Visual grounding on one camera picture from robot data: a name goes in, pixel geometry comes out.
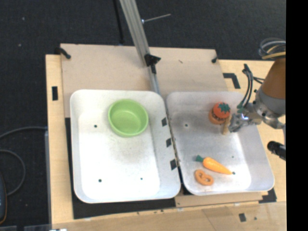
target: green bowl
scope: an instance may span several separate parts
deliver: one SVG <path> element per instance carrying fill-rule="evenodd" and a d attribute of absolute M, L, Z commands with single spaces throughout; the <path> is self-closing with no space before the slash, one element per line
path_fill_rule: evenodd
<path fill-rule="evenodd" d="M 108 120 L 112 130 L 122 137 L 133 137 L 145 131 L 149 116 L 145 108 L 130 99 L 114 102 L 108 110 Z"/>

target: toy sink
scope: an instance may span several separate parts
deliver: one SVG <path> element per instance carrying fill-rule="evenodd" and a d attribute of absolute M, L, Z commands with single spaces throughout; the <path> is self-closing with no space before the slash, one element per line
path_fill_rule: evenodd
<path fill-rule="evenodd" d="M 223 135 L 223 125 L 214 125 L 208 120 L 208 113 L 216 102 L 228 103 L 231 113 L 236 113 L 242 99 L 241 93 L 228 91 L 173 92 L 167 96 L 183 183 L 192 194 L 262 192 L 273 187 L 274 176 L 256 125 Z M 212 157 L 233 174 L 224 175 L 204 168 L 196 161 L 197 155 Z M 197 183 L 194 178 L 197 169 L 211 175 L 214 184 Z"/>
<path fill-rule="evenodd" d="M 123 137 L 108 121 L 118 100 L 141 104 L 142 133 Z M 152 91 L 78 90 L 70 99 L 74 190 L 86 203 L 172 198 L 180 190 L 164 100 Z"/>

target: white tray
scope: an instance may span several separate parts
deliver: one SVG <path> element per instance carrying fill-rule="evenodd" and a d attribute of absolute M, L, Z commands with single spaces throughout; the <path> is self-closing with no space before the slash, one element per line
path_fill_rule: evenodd
<path fill-rule="evenodd" d="M 111 130 L 108 109 L 119 99 L 145 107 L 145 132 L 123 138 Z M 178 194 L 180 178 L 161 96 L 152 91 L 78 90 L 71 96 L 70 110 L 74 190 L 81 201 L 154 200 Z"/>
<path fill-rule="evenodd" d="M 223 125 L 214 125 L 208 113 L 216 102 L 226 102 L 231 112 L 243 99 L 238 92 L 174 92 L 167 97 L 170 126 L 175 140 L 183 183 L 195 195 L 262 192 L 274 185 L 256 125 L 243 127 L 236 133 L 222 134 Z M 224 175 L 205 169 L 196 162 L 197 155 L 212 157 L 234 172 Z M 194 171 L 202 169 L 214 178 L 214 184 L 203 186 L 194 179 Z"/>

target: black pole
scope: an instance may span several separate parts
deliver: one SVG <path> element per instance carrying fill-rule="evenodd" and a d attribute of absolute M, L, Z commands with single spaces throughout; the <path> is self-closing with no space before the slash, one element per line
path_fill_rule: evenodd
<path fill-rule="evenodd" d="M 123 30 L 122 30 L 122 25 L 121 25 L 121 21 L 120 21 L 119 10 L 117 9 L 116 0 L 112 0 L 112 1 L 113 1 L 113 4 L 114 4 L 117 26 L 119 28 L 119 33 L 120 33 L 120 44 L 123 45 L 124 44 L 124 36 L 123 36 Z"/>

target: orange ring toy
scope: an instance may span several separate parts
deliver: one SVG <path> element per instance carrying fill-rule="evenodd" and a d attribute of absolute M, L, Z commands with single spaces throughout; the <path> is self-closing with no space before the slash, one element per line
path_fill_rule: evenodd
<path fill-rule="evenodd" d="M 204 186 L 210 186 L 214 183 L 213 177 L 207 175 L 203 170 L 197 169 L 194 172 L 194 177 L 196 181 Z"/>

